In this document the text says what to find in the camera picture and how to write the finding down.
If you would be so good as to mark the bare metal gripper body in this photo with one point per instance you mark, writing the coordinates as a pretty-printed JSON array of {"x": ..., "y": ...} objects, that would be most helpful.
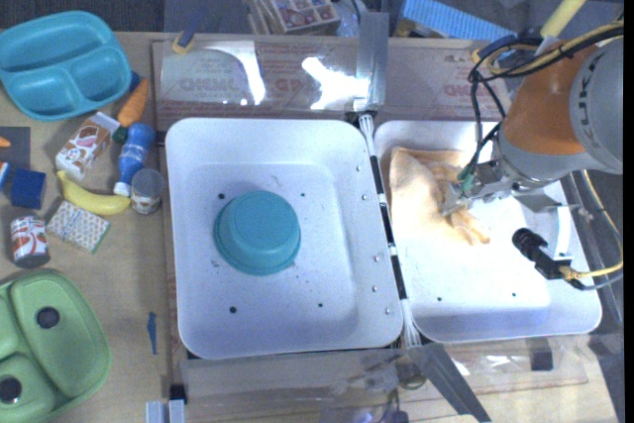
[{"x": 493, "y": 183}]

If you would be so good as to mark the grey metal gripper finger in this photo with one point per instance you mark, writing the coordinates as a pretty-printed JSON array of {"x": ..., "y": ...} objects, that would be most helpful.
[
  {"x": 460, "y": 189},
  {"x": 453, "y": 207}
]

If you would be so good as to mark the pale orange cloth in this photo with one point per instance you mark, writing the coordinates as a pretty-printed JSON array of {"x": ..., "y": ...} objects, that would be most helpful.
[{"x": 416, "y": 193}]

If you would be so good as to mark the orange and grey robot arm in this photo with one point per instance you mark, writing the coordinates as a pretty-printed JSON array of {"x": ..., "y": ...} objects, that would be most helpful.
[{"x": 545, "y": 114}]

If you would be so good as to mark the white plastic tray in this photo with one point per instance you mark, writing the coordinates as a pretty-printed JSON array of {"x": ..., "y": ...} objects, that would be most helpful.
[
  {"x": 277, "y": 148},
  {"x": 475, "y": 282}
]

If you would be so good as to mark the teal bowl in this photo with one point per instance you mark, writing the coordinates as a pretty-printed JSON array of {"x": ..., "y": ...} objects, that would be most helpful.
[{"x": 257, "y": 233}]

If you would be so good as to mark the small grey can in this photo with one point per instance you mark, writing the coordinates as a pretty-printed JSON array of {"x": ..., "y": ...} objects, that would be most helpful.
[{"x": 147, "y": 190}]

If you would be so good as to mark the blue bottle white cap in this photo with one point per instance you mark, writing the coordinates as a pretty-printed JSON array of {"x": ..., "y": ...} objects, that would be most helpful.
[{"x": 135, "y": 148}]

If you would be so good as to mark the orange carrot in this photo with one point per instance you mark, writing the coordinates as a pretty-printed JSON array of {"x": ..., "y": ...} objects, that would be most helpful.
[{"x": 135, "y": 104}]

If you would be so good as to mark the yellow banana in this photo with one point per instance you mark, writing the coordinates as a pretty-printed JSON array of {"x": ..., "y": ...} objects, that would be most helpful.
[{"x": 94, "y": 202}]

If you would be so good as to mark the white and brown carton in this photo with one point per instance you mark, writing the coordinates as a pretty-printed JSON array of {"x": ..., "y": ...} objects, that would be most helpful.
[{"x": 81, "y": 148}]

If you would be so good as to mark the white packet orange pattern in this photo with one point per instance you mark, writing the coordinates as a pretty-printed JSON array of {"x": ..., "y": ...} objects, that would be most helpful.
[{"x": 76, "y": 227}]

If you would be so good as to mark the green divided plate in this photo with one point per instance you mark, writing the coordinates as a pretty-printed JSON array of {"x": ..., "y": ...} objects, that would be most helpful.
[{"x": 59, "y": 327}]

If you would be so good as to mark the blue divided plate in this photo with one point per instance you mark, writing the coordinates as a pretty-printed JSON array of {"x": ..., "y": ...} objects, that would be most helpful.
[{"x": 54, "y": 64}]

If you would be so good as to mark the red and white can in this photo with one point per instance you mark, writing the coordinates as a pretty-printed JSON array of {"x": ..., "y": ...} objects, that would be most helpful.
[{"x": 30, "y": 240}]

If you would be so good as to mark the blue cube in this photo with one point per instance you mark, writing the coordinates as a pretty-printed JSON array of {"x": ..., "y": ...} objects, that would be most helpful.
[{"x": 28, "y": 189}]

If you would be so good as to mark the red white blue small object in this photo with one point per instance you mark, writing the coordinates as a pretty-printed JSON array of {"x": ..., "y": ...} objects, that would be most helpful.
[{"x": 3, "y": 176}]

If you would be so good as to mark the black cylinder on white bracket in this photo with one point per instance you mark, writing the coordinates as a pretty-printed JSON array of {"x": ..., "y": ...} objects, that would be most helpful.
[{"x": 537, "y": 252}]

